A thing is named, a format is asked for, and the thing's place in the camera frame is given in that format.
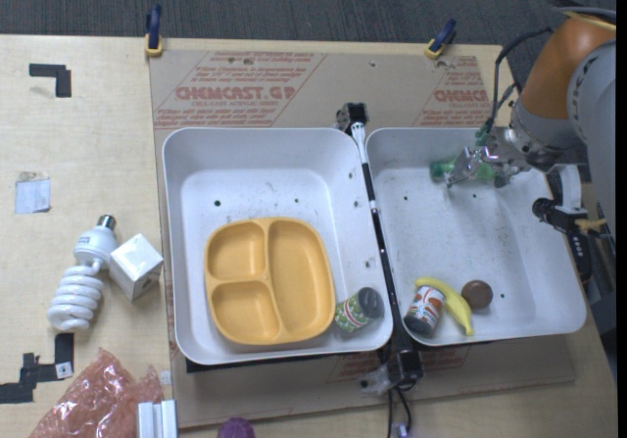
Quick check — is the white plastic tray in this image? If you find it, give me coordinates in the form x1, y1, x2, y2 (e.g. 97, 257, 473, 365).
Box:
364, 126, 588, 348
162, 126, 395, 366

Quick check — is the black block with thin wires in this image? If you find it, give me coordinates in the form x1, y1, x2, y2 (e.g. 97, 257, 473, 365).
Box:
388, 350, 425, 391
335, 102, 369, 131

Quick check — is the yellow divided plate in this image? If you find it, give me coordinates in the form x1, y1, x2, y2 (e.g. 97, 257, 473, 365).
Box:
203, 217, 338, 347

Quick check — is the green patterned can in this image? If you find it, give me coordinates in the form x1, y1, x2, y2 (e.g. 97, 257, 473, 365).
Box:
333, 286, 386, 335

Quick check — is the brown cardboard board red print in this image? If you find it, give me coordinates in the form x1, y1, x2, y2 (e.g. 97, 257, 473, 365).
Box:
148, 37, 577, 429

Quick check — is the orange and white can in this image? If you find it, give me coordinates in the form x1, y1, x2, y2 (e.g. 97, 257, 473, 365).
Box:
402, 284, 447, 339

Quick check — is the thin black and white rod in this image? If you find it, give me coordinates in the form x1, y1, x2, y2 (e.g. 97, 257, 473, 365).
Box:
350, 122, 409, 354

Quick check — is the pink bubble wrap bag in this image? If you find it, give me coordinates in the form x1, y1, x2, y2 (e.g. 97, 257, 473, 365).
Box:
26, 347, 166, 438

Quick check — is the brown round kiwi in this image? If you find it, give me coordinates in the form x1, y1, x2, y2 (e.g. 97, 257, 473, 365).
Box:
459, 278, 495, 311

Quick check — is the green bottle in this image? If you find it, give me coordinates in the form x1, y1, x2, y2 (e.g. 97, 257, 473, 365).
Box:
429, 156, 496, 183

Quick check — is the black cylinder on white bracket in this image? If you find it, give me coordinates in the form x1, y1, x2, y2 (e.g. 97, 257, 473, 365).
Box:
531, 164, 590, 235

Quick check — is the white spiral light bulb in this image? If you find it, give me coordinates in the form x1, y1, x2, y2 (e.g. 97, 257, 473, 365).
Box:
46, 213, 121, 333

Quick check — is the yellow banana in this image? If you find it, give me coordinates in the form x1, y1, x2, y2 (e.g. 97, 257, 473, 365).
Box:
414, 275, 476, 337

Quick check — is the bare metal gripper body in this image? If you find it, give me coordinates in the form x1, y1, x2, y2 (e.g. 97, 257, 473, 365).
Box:
481, 125, 558, 189

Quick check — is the purple round object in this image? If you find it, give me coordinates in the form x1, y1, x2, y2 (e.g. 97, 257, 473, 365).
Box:
217, 415, 258, 438

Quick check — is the white cube box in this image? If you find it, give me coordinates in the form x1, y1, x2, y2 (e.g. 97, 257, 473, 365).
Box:
108, 232, 166, 303

